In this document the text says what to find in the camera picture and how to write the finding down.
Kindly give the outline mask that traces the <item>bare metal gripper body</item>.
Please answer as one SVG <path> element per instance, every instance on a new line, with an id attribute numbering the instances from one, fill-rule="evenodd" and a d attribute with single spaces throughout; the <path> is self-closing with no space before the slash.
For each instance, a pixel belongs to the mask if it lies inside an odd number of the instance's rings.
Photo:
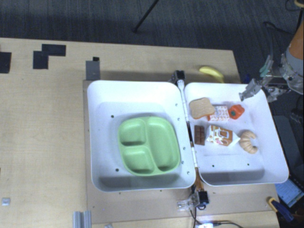
<path id="1" fill-rule="evenodd" d="M 304 91 L 304 65 L 303 60 L 292 55 L 282 55 L 279 65 L 274 66 L 270 56 L 261 68 L 262 85 L 274 90 Z"/>

